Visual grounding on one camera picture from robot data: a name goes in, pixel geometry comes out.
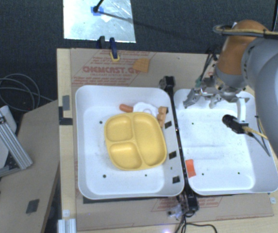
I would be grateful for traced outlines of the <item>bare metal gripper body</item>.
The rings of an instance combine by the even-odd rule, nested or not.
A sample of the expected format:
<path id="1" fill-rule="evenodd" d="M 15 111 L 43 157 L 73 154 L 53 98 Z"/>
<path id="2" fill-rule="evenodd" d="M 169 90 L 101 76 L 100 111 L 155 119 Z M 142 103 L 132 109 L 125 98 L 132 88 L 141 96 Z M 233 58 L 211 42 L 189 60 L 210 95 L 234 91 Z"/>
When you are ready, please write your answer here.
<path id="1" fill-rule="evenodd" d="M 240 93 L 245 88 L 245 81 L 242 78 L 229 78 L 223 81 L 218 76 L 208 78 L 198 78 L 196 80 L 196 90 L 199 96 L 210 99 L 211 96 L 219 94 L 221 100 L 236 102 Z"/>

